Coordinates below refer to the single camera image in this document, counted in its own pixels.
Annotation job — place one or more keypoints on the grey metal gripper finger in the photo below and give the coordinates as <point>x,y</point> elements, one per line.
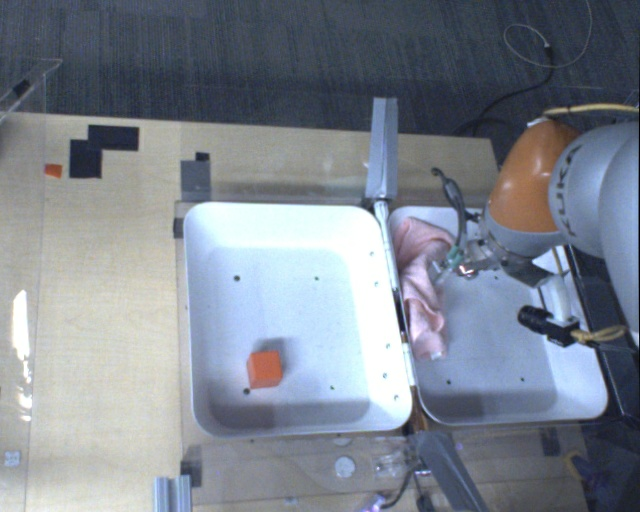
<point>437,274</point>

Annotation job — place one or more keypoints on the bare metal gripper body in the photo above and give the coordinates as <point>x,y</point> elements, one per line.
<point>481,256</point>

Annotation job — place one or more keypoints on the pink cloth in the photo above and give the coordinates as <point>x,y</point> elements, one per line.
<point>419,300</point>

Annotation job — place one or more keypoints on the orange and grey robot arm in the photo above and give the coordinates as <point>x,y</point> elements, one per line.
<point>585,190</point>

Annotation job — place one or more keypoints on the white plastic tray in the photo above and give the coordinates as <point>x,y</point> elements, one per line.
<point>295,320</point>
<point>500,350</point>

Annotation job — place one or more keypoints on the pale wood board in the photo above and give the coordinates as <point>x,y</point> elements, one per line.
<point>280,165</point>

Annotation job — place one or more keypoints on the orange cube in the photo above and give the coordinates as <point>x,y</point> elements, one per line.
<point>264,370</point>

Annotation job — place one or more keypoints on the black cylinder on white bracket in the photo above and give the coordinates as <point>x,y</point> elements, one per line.
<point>546,322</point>

